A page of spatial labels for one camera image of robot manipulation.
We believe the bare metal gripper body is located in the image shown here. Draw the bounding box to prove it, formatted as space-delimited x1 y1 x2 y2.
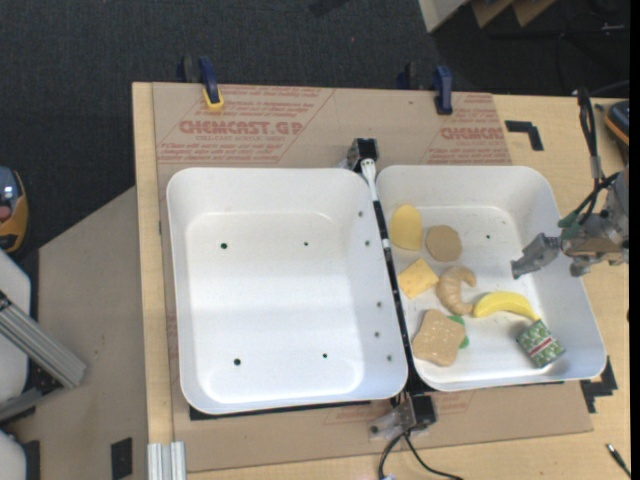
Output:
559 212 631 266

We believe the yellow banana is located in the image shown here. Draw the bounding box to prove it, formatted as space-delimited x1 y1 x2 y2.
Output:
472 290 543 323

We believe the green and white small can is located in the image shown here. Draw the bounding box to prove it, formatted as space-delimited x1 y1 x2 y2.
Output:
515 318 567 370

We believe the beige toy croissant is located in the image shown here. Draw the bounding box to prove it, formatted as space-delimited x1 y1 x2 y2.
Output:
434 265 478 317

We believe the brown round toy biscuit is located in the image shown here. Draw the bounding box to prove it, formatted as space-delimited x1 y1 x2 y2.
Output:
424 224 464 264

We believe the white plastic tray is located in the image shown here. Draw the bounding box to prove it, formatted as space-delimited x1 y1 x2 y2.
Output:
165 166 410 416
374 163 609 394

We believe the yellow toy cheese slice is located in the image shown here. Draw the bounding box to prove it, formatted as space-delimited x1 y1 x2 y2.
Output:
396 257 441 301

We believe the toy sandwich with green lettuce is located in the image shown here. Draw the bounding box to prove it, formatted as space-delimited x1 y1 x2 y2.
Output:
410 308 471 368

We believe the yellow toy potato crisp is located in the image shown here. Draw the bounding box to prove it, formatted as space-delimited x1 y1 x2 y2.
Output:
388 203 425 253

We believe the thin black and white rod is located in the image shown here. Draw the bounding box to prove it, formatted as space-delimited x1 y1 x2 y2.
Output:
360 158 417 395

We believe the brown cardboard board red print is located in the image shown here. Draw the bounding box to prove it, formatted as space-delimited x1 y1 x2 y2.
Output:
151 81 596 474

